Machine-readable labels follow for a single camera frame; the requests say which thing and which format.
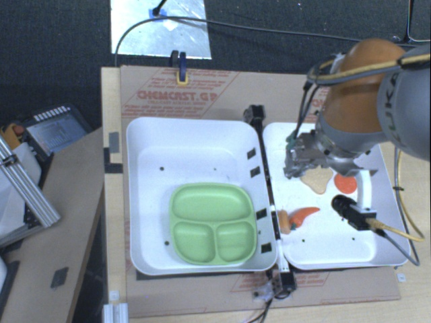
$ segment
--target dark background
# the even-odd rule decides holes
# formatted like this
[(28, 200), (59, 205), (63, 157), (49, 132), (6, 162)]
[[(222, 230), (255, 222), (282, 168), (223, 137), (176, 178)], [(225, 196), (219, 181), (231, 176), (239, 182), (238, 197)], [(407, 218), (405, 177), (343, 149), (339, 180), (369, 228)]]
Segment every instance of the dark background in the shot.
[[(221, 22), (352, 38), (403, 39), (408, 0), (204, 0)], [(411, 35), (430, 38), (430, 0), (416, 0)], [(354, 42), (209, 26), (212, 60), (188, 66), (306, 73)], [(120, 64), (166, 66), (167, 59), (119, 57)], [(113, 66), (110, 0), (0, 0), (0, 126), (30, 111), (72, 103), (101, 126), (100, 68)], [(75, 322), (98, 322), (104, 255), (98, 229)]]

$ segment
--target green plate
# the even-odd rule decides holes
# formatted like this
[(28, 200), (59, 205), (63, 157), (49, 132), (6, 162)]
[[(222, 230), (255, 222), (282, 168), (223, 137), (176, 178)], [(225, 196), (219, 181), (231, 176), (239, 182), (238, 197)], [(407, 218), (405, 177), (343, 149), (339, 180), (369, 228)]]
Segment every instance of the green plate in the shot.
[(239, 186), (180, 186), (170, 198), (169, 217), (175, 251), (189, 263), (242, 263), (255, 252), (255, 211), (250, 197)]

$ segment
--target metal sheet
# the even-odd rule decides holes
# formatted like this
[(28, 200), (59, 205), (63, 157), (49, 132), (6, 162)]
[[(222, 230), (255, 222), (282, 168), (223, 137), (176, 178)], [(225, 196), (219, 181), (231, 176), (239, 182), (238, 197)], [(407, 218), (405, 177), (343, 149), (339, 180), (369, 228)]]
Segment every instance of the metal sheet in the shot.
[[(133, 24), (152, 17), (161, 0), (111, 0), (111, 42), (115, 53), (120, 37)], [(161, 15), (205, 19), (203, 0), (167, 0)], [(119, 54), (169, 57), (173, 50), (185, 51), (188, 58), (211, 59), (207, 25), (163, 20), (143, 24), (127, 35)]]

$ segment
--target orange circle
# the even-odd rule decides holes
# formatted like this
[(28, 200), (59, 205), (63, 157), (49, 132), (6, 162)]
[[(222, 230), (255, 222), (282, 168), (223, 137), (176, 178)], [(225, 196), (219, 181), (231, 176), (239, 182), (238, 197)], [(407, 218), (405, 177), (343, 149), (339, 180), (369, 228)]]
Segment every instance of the orange circle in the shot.
[(336, 174), (334, 177), (335, 186), (343, 194), (351, 194), (355, 192), (358, 187), (356, 179), (354, 177), (344, 177), (340, 174)]

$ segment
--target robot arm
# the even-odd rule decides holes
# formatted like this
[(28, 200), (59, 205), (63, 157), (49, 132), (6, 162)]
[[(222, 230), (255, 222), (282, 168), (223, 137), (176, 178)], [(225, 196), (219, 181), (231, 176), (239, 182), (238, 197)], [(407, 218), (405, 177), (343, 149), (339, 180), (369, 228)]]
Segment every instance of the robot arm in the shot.
[[(429, 54), (429, 44), (405, 54), (384, 40), (355, 45), (336, 69), (341, 75), (336, 75), (339, 79), (334, 82), (339, 83), (331, 87), (315, 130), (299, 137), (296, 131), (288, 138), (286, 177), (301, 177), (317, 166), (355, 176), (360, 168), (354, 159), (388, 140), (404, 152), (429, 161)], [(408, 61), (418, 55), (425, 55), (426, 60)], [(395, 61), (395, 65), (382, 69), (380, 64), (387, 61)], [(404, 62), (412, 64), (398, 65)], [(343, 73), (354, 73), (364, 66), (371, 66), (372, 75), (343, 80)]]

